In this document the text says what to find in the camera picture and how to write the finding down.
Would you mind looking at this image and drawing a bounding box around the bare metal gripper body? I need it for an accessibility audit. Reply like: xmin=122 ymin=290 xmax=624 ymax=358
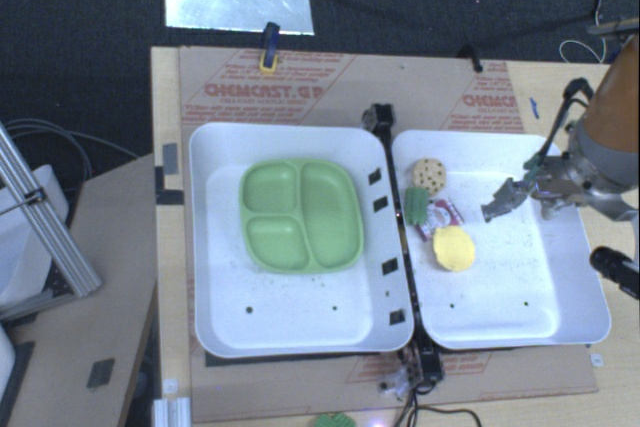
xmin=524 ymin=156 xmax=640 ymax=225

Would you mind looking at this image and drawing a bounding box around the red and white packet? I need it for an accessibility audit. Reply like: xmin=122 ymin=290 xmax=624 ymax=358
xmin=415 ymin=196 xmax=465 ymax=243

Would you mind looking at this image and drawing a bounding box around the yellow round toy food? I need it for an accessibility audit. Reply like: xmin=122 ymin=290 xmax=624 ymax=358
xmin=431 ymin=225 xmax=477 ymax=274

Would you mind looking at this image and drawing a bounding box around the tan chocolate chip biscuit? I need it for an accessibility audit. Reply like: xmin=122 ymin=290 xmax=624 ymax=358
xmin=411 ymin=157 xmax=448 ymax=197

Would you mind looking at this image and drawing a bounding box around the white plastic tray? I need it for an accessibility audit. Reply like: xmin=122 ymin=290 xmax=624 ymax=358
xmin=390 ymin=129 xmax=613 ymax=351
xmin=188 ymin=121 xmax=416 ymax=359

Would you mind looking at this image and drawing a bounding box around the green ribbed toy vegetable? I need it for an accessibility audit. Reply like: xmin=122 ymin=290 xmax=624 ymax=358
xmin=403 ymin=185 xmax=431 ymax=225

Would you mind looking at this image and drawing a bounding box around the thin black rod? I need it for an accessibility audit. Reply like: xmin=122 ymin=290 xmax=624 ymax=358
xmin=378 ymin=128 xmax=432 ymax=366

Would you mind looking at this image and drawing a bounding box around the brown cardboard board red print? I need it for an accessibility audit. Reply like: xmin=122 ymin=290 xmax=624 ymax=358
xmin=178 ymin=45 xmax=600 ymax=424

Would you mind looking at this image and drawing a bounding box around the green divided plate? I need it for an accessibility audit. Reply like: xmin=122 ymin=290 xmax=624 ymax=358
xmin=238 ymin=157 xmax=365 ymax=275

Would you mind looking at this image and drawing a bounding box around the green ribbed round toy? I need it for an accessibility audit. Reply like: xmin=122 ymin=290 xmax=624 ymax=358
xmin=313 ymin=411 xmax=358 ymax=427

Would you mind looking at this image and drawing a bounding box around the black cylinder on white bracket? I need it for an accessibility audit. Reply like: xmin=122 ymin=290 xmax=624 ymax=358
xmin=589 ymin=245 xmax=640 ymax=301

